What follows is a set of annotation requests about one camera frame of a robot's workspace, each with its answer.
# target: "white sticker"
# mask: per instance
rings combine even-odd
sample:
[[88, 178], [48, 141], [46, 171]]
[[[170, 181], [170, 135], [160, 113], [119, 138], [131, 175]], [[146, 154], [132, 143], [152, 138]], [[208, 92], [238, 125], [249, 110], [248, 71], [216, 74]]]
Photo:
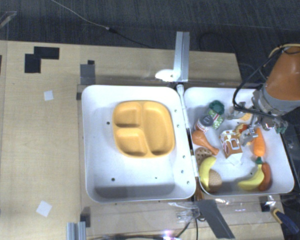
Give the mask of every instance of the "white sticker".
[[51, 101], [54, 99], [54, 93], [52, 90], [47, 90], [44, 92], [44, 100], [45, 101]]
[[38, 208], [36, 209], [36, 212], [44, 217], [48, 217], [51, 208], [52, 208], [51, 204], [49, 204], [45, 201], [41, 201]]

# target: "toy chicken leg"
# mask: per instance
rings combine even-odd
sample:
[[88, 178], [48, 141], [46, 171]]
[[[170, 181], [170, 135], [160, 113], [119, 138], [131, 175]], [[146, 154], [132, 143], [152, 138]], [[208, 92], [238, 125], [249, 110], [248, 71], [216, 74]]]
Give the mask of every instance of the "toy chicken leg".
[[215, 156], [219, 153], [219, 149], [214, 146], [211, 146], [211, 144], [207, 140], [206, 135], [201, 130], [195, 130], [192, 133], [192, 141], [196, 145], [209, 149]]

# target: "black floor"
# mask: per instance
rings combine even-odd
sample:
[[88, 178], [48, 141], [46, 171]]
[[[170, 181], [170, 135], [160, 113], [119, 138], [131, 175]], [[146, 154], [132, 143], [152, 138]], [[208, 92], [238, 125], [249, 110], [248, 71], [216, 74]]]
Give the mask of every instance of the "black floor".
[[[191, 50], [235, 50], [243, 79], [274, 47], [300, 41], [300, 0], [55, 1], [152, 48], [174, 49], [176, 31], [187, 31]], [[0, 31], [1, 40], [144, 47], [51, 0], [0, 0], [0, 17], [6, 11], [17, 15]], [[300, 141], [300, 110], [288, 117]]]

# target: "yellow cable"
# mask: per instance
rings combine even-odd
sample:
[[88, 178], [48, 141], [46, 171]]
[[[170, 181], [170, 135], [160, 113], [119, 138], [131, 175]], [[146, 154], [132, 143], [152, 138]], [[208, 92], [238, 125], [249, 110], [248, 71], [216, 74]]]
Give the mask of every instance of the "yellow cable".
[[280, 46], [274, 48], [270, 52], [269, 58], [274, 54], [275, 51], [277, 51], [277, 50], [279, 50], [281, 48], [286, 48], [286, 47], [300, 47], [300, 43], [286, 43], [286, 44], [280, 45]]

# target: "yellow toy banana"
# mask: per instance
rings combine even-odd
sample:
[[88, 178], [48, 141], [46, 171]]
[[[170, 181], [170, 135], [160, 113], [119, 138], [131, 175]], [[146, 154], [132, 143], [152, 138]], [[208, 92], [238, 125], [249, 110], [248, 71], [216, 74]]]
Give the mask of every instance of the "yellow toy banana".
[[264, 173], [261, 169], [262, 164], [258, 164], [257, 166], [258, 166], [258, 170], [256, 171], [256, 173], [250, 179], [243, 180], [243, 181], [240, 181], [238, 183], [238, 186], [241, 189], [247, 190], [247, 191], [254, 190], [264, 180], [265, 175], [264, 175]]
[[209, 156], [203, 160], [199, 168], [200, 181], [206, 191], [210, 191], [209, 188], [209, 171], [215, 164], [217, 158], [215, 156]]

